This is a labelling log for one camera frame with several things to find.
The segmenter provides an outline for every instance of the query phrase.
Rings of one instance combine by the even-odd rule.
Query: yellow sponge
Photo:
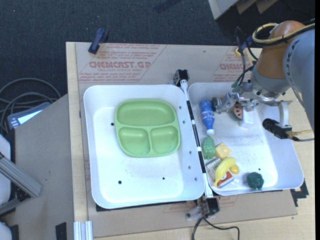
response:
[[[231,150],[227,147],[226,144],[221,142],[218,146],[215,147],[215,156],[221,160],[230,156]]]

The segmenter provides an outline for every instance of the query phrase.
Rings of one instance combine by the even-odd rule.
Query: bottle cap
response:
[[[209,135],[209,136],[212,136],[215,134],[215,130],[214,129],[208,129],[206,130],[206,134]]]

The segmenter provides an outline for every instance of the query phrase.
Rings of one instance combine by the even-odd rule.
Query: white tray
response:
[[[132,157],[119,146],[115,111],[130,99],[159,99],[176,111],[181,133],[177,151],[159,157]],[[164,85],[94,85],[83,97],[91,191],[106,209],[196,200],[205,189],[197,145],[183,91]]]
[[[206,82],[194,83],[189,87],[190,103],[201,143],[207,135],[201,122],[199,102],[203,99],[211,100],[213,97],[223,98],[226,92],[231,91],[231,84]],[[223,142],[231,149],[231,156],[236,159],[240,173],[233,175],[234,181],[222,188],[213,186],[213,180],[208,175],[212,190],[219,195],[229,196],[300,187],[304,175],[292,141],[279,139],[262,126],[266,118],[279,121],[278,107],[260,104],[250,113],[254,121],[250,128],[240,127],[239,121],[231,113],[214,114],[214,142],[216,145]],[[251,172],[262,175],[264,184],[261,190],[251,189],[246,184],[246,175]]]

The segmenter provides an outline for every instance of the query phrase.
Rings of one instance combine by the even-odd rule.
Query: gray surface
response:
[[[42,185],[1,220],[18,225],[19,240],[56,240],[56,226],[66,223],[73,238],[73,188],[67,95],[16,128],[16,164]]]

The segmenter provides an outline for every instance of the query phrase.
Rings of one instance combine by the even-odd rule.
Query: green divided plate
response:
[[[180,146],[175,109],[159,99],[130,99],[115,110],[116,136],[121,149],[132,157],[159,157]]]

